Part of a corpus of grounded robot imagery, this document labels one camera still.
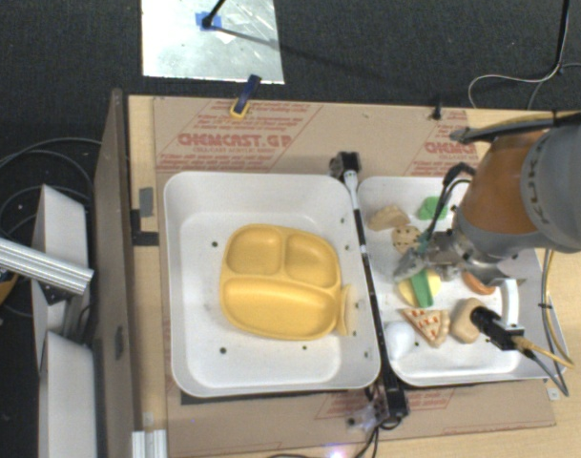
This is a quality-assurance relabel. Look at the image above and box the white egg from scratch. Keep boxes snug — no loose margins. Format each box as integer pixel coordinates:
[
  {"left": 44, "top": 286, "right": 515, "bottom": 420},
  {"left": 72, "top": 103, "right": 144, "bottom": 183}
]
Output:
[{"left": 384, "top": 321, "right": 417, "bottom": 360}]

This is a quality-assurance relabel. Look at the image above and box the yellow divided plate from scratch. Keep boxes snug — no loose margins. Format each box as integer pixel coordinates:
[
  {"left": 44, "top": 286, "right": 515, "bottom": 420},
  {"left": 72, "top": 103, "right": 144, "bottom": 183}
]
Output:
[{"left": 218, "top": 223, "right": 344, "bottom": 343}]

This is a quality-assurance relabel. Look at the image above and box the green broccoli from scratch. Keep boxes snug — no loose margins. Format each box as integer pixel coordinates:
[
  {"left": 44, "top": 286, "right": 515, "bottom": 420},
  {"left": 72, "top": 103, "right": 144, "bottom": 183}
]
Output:
[{"left": 416, "top": 195, "right": 451, "bottom": 221}]

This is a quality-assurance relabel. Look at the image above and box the chocolate chip cookie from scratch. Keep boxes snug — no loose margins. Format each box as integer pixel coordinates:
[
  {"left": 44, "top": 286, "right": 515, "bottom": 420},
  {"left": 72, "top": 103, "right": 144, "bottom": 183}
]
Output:
[{"left": 391, "top": 225, "right": 423, "bottom": 258}]

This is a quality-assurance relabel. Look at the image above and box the thin black and white rod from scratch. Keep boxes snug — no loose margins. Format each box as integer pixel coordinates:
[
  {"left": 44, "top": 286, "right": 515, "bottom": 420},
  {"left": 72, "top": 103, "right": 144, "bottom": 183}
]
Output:
[{"left": 344, "top": 169, "right": 402, "bottom": 403}]

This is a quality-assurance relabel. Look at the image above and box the black block with thin wires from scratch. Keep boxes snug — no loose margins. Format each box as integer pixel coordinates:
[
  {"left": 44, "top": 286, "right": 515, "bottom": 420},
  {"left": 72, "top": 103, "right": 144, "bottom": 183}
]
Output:
[
  {"left": 329, "top": 150, "right": 363, "bottom": 179},
  {"left": 365, "top": 383, "right": 411, "bottom": 425}
]

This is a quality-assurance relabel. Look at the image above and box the white plastic tray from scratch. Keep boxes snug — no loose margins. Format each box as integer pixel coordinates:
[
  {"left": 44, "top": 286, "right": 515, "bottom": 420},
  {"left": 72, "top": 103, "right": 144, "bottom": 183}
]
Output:
[
  {"left": 356, "top": 175, "right": 569, "bottom": 388},
  {"left": 163, "top": 170, "right": 383, "bottom": 399}
]

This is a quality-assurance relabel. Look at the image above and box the tan bread roll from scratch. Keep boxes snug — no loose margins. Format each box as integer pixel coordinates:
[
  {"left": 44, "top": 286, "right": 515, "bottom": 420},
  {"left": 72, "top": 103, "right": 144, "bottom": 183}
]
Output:
[{"left": 448, "top": 297, "right": 486, "bottom": 344}]

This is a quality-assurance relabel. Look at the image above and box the pizza slice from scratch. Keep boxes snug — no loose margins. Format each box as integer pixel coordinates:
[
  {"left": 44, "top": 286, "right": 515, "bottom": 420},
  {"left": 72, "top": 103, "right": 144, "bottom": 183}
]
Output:
[{"left": 402, "top": 307, "right": 451, "bottom": 349}]

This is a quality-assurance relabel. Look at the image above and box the green stick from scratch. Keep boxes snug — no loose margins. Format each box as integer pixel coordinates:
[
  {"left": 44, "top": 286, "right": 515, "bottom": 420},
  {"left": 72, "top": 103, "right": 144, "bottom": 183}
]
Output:
[{"left": 410, "top": 271, "right": 437, "bottom": 309}]

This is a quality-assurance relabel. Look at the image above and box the tan bread piece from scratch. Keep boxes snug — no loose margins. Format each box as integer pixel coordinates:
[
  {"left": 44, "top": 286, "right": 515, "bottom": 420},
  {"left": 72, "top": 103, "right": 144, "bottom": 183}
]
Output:
[{"left": 367, "top": 204, "right": 412, "bottom": 233}]

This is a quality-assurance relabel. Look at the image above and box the brown cardboard board red print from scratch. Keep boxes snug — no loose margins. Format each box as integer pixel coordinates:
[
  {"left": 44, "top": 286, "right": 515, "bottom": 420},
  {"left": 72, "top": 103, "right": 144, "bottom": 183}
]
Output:
[{"left": 152, "top": 96, "right": 558, "bottom": 458}]

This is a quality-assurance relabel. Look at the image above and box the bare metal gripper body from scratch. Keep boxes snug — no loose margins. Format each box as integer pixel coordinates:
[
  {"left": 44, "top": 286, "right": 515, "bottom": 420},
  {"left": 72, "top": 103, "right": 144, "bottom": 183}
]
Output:
[{"left": 424, "top": 229, "right": 485, "bottom": 281}]

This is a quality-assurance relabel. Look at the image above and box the yellow cheese wedge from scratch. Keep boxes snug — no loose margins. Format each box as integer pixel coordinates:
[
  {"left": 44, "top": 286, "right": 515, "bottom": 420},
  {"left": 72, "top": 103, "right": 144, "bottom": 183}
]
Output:
[{"left": 397, "top": 269, "right": 444, "bottom": 307}]

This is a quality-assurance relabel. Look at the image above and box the black cylinder on white bracket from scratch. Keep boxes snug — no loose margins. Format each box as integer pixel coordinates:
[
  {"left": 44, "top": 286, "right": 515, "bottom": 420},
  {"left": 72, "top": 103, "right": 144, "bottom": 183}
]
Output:
[{"left": 469, "top": 277, "right": 528, "bottom": 352}]

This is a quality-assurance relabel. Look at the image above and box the orange sausage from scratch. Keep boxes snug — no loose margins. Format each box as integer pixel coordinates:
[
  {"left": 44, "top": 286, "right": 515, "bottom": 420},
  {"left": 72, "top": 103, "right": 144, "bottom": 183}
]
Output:
[{"left": 461, "top": 270, "right": 498, "bottom": 297}]

